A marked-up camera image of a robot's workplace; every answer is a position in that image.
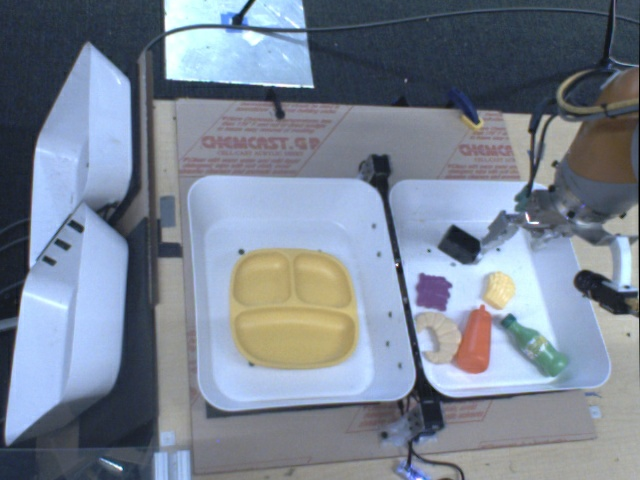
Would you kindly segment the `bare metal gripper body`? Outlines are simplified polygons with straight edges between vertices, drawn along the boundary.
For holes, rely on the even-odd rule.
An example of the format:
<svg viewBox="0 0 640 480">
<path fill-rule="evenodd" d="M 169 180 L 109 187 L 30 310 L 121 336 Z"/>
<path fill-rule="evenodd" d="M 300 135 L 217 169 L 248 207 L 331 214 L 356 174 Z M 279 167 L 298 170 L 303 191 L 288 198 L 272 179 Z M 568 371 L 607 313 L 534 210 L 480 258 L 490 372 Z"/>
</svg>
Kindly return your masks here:
<svg viewBox="0 0 640 480">
<path fill-rule="evenodd" d="M 609 245 L 617 236 L 604 227 L 608 216 L 581 203 L 571 192 L 523 189 L 516 196 L 516 211 L 523 213 L 521 226 L 554 228 L 563 238 L 578 237 L 591 245 Z"/>
</svg>

